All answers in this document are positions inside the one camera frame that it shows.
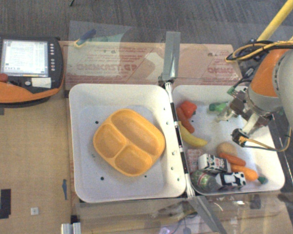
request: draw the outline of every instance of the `white tray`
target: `white tray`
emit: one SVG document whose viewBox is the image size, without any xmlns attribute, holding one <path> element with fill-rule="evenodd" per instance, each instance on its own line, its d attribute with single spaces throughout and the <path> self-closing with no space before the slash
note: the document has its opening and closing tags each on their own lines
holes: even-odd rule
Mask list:
<svg viewBox="0 0 293 234">
<path fill-rule="evenodd" d="M 69 93 L 75 190 L 88 203 L 178 197 L 186 189 L 184 169 L 166 91 L 156 85 L 78 84 Z M 102 122 L 131 108 L 165 136 L 166 148 L 144 175 L 128 177 L 96 153 L 92 139 Z"/>
<path fill-rule="evenodd" d="M 260 175 L 264 175 L 269 182 L 260 184 L 259 181 L 248 182 L 240 190 L 222 191 L 214 193 L 203 193 L 204 195 L 236 194 L 236 193 L 254 193 L 263 191 L 275 191 L 283 187 L 285 177 L 276 152 L 265 151 L 255 148 L 242 148 L 232 141 L 231 134 L 236 128 L 243 128 L 246 121 L 241 117 L 232 117 L 228 122 L 221 121 L 217 123 L 217 116 L 214 112 L 209 112 L 209 104 L 213 102 L 231 101 L 233 97 L 227 94 L 230 86 L 204 86 L 204 85 L 181 85 L 173 90 L 173 100 L 178 107 L 184 100 L 194 102 L 198 108 L 196 114 L 192 116 L 191 124 L 195 128 L 193 133 L 197 137 L 206 139 L 209 143 L 202 148 L 207 153 L 216 154 L 216 147 L 223 141 L 230 141 L 237 147 L 238 156 L 244 159 L 247 167 L 256 170 Z M 252 135 L 253 139 L 274 147 L 273 140 L 268 127 L 258 129 Z M 184 144 L 184 151 L 187 153 L 187 146 Z"/>
</svg>

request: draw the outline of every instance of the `red chili pepper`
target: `red chili pepper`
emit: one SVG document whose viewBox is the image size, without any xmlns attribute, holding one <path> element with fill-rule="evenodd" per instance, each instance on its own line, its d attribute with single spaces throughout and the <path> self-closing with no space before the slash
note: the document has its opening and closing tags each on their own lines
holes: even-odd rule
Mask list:
<svg viewBox="0 0 293 234">
<path fill-rule="evenodd" d="M 195 110 L 197 109 L 197 106 L 193 104 L 192 102 L 185 100 L 181 105 L 180 108 L 184 112 L 185 116 L 189 119 L 194 114 Z"/>
</svg>

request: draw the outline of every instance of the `display screen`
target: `display screen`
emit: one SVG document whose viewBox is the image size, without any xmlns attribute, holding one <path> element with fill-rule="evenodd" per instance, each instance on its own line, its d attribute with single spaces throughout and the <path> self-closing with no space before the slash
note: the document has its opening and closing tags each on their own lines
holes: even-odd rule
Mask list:
<svg viewBox="0 0 293 234">
<path fill-rule="evenodd" d="M 48 42 L 3 40 L 0 72 L 8 76 L 48 77 Z"/>
</svg>

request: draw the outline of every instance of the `potato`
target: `potato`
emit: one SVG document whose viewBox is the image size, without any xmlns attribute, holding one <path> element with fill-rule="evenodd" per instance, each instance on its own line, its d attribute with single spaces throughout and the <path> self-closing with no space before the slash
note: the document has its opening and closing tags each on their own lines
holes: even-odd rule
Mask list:
<svg viewBox="0 0 293 234">
<path fill-rule="evenodd" d="M 222 142 L 217 146 L 216 149 L 217 155 L 220 155 L 220 153 L 230 154 L 233 156 L 237 156 L 238 152 L 236 150 L 236 147 L 229 143 L 229 142 Z"/>
</svg>

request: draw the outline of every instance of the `gray floor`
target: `gray floor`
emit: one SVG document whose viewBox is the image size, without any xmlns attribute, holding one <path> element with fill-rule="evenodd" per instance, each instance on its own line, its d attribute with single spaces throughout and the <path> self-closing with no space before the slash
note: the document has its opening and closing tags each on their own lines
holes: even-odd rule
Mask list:
<svg viewBox="0 0 293 234">
<path fill-rule="evenodd" d="M 0 0 L 0 32 L 57 36 L 68 40 L 72 21 L 181 32 L 182 43 L 231 44 L 234 49 L 257 38 L 286 0 Z M 293 35 L 293 11 L 271 40 Z M 276 117 L 277 126 L 287 124 Z M 279 127 L 282 133 L 286 129 Z M 284 193 L 293 192 L 293 141 L 280 155 L 286 173 Z M 293 215 L 293 201 L 282 197 Z"/>
</svg>

